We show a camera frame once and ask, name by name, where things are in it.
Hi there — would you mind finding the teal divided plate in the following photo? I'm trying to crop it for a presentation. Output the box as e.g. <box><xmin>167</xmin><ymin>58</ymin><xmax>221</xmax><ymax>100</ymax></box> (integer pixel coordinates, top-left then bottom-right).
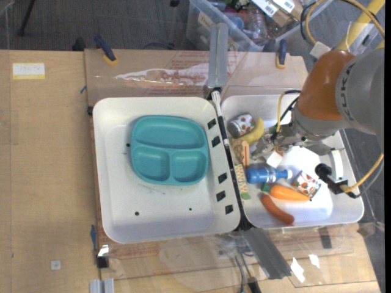
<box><xmin>130</xmin><ymin>115</ymin><xmax>210</xmax><ymax>186</ymax></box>

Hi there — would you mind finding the black cylinder on white bracket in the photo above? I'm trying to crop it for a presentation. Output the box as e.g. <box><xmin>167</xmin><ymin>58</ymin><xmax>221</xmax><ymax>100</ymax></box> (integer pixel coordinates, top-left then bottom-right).
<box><xmin>314</xmin><ymin>149</ymin><xmax>349</xmax><ymax>195</ymax></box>

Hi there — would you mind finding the red sausage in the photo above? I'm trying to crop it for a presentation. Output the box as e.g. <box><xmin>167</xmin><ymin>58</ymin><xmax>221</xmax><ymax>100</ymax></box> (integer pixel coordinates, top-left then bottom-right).
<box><xmin>260</xmin><ymin>194</ymin><xmax>295</xmax><ymax>225</ymax></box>

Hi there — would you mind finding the brown cardboard board red print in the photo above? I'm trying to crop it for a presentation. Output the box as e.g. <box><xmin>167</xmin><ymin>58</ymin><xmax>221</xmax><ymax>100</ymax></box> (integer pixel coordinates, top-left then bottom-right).
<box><xmin>84</xmin><ymin>48</ymin><xmax>355</xmax><ymax>281</ymax></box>

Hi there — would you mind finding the yellow banana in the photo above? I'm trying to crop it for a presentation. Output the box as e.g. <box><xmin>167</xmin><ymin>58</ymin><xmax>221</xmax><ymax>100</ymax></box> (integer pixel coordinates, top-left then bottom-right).
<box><xmin>232</xmin><ymin>117</ymin><xmax>266</xmax><ymax>145</ymax></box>

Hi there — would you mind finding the small can with tomato print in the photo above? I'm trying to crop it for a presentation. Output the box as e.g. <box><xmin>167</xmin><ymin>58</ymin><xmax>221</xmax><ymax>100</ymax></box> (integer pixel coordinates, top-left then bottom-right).
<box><xmin>228</xmin><ymin>113</ymin><xmax>256</xmax><ymax>139</ymax></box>

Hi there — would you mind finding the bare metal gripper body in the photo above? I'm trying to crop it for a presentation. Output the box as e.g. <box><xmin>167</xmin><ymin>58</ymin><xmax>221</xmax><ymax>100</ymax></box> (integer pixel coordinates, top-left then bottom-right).
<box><xmin>261</xmin><ymin>123</ymin><xmax>307</xmax><ymax>153</ymax></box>

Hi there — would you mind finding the white cup with red print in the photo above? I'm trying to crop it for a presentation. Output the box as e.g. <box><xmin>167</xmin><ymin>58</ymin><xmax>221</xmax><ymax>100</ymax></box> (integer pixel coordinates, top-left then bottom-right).
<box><xmin>292</xmin><ymin>170</ymin><xmax>322</xmax><ymax>198</ymax></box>

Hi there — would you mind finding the clear plastic storage bin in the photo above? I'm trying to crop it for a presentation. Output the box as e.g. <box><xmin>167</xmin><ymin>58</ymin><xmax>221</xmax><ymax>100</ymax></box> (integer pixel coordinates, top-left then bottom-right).
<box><xmin>185</xmin><ymin>0</ymin><xmax>337</xmax><ymax>53</ymax></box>

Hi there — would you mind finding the white cube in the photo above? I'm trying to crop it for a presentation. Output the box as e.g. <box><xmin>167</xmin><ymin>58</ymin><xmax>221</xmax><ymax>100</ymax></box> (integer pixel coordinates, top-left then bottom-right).
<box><xmin>266</xmin><ymin>151</ymin><xmax>285</xmax><ymax>168</ymax></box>

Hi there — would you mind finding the orange carrot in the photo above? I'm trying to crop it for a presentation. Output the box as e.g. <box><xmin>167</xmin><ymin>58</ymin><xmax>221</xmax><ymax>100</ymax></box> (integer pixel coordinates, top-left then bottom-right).
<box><xmin>261</xmin><ymin>183</ymin><xmax>311</xmax><ymax>202</ymax></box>

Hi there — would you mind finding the white plastic tray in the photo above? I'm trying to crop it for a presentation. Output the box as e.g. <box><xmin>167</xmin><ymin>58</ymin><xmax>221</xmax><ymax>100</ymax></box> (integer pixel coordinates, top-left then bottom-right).
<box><xmin>219</xmin><ymin>93</ymin><xmax>365</xmax><ymax>230</ymax></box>
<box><xmin>92</xmin><ymin>96</ymin><xmax>242</xmax><ymax>244</ymax></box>

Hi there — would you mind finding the patterned packet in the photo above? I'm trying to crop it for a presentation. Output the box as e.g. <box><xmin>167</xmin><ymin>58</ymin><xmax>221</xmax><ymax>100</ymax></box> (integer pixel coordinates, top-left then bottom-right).
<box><xmin>234</xmin><ymin>164</ymin><xmax>252</xmax><ymax>201</ymax></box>

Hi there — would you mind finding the blue bottle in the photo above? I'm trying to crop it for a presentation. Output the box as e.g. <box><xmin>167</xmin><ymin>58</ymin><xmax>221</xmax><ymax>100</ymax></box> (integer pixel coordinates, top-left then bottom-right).
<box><xmin>245</xmin><ymin>166</ymin><xmax>293</xmax><ymax>184</ymax></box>

